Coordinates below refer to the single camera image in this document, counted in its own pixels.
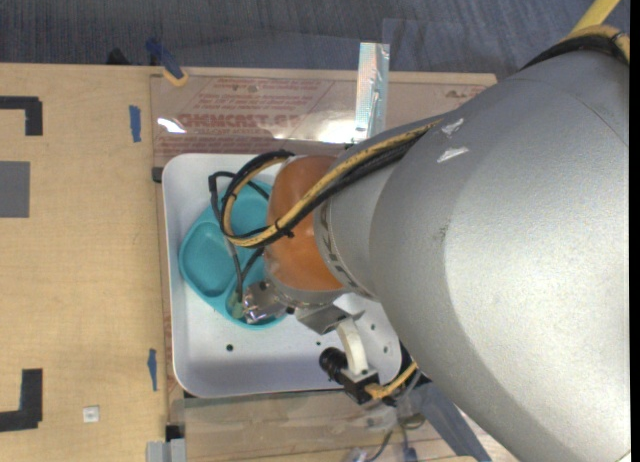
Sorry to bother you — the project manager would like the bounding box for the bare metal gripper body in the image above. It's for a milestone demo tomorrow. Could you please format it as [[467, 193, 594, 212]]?
[[242, 280, 297, 326]]

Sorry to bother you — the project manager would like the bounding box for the black cylinder on white bracket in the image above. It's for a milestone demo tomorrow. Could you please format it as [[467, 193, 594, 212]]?
[[318, 318, 382, 407]]

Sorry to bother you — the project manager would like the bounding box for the blue divided plate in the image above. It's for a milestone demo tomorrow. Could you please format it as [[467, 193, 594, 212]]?
[[177, 178, 292, 332]]

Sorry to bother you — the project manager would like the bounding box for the white plastic tray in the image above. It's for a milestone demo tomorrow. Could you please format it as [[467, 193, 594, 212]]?
[[160, 151, 404, 399]]

